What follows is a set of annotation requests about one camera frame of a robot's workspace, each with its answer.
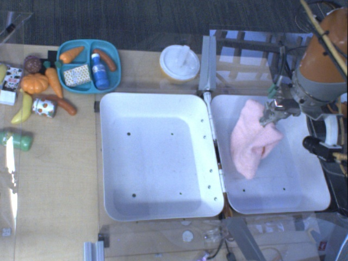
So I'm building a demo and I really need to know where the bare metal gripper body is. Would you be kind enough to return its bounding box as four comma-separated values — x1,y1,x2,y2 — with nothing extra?
264,97,302,119

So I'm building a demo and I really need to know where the pink cloth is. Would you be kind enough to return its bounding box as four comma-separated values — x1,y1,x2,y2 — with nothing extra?
230,99,284,180

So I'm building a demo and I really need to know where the thin black and white rod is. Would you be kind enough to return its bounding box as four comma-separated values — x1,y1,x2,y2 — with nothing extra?
203,90,227,218

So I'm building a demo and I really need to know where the white plastic tray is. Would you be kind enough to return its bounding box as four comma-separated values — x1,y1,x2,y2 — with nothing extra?
210,94,332,215
99,92,225,222

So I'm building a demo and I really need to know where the yellow cup with white lid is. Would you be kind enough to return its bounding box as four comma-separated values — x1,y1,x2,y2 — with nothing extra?
159,44,201,85

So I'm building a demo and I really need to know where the blue divided plate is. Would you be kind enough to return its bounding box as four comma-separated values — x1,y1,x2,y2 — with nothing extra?
55,39,122,95

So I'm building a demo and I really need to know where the brown sausage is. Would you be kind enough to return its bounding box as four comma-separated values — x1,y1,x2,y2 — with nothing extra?
92,48,117,73
40,94,78,116

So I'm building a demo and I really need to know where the blue bottle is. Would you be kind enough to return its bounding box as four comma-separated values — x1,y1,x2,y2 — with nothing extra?
90,53,110,90

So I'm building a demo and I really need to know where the yellow patterned packet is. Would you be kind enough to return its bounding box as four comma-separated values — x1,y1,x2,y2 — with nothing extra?
63,64,92,88

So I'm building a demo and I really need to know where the orange carrot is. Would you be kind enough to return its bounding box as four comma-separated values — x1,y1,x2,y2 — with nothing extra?
59,46,85,65
43,60,64,100

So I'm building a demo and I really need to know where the orange print can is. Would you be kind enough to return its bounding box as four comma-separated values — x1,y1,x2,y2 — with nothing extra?
32,97,58,119

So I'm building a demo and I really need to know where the orange pumpkin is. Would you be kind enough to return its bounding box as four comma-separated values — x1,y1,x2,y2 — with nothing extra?
20,72,50,95

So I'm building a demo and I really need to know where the brown doughnut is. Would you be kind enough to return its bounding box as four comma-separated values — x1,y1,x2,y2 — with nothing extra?
23,54,42,74

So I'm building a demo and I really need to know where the yellow banana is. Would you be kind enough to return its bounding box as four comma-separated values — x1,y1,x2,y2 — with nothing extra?
10,89,33,125

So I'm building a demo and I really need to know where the green bottle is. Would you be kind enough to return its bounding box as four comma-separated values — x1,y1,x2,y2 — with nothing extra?
0,130,34,152

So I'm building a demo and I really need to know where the cow print carton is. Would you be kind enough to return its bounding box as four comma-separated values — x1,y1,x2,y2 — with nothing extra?
0,65,24,106

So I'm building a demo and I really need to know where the black cylinder on white bracket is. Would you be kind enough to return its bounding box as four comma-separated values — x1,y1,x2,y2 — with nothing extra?
302,114,344,163

